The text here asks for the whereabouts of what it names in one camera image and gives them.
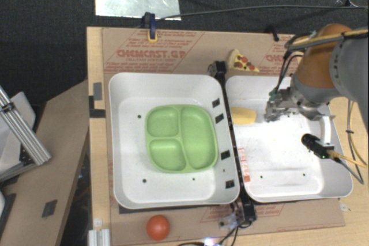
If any brown cardboard board red print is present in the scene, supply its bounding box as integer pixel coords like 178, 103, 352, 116
100, 27, 347, 246

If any orange-red ball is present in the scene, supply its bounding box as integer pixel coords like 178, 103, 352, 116
145, 214, 171, 241

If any white plastic tray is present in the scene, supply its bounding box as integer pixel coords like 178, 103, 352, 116
108, 71, 241, 210
224, 75, 354, 203

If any green divided plate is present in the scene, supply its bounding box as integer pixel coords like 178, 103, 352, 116
144, 104, 219, 174

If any thin black and white rod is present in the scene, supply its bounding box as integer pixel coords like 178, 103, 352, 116
218, 73, 252, 211

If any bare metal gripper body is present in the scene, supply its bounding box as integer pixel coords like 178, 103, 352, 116
268, 86, 336, 122

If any black cylinder on white bracket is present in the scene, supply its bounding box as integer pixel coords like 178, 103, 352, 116
301, 115, 336, 160

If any toy pizza slice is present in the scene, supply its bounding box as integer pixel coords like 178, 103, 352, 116
227, 48, 261, 74

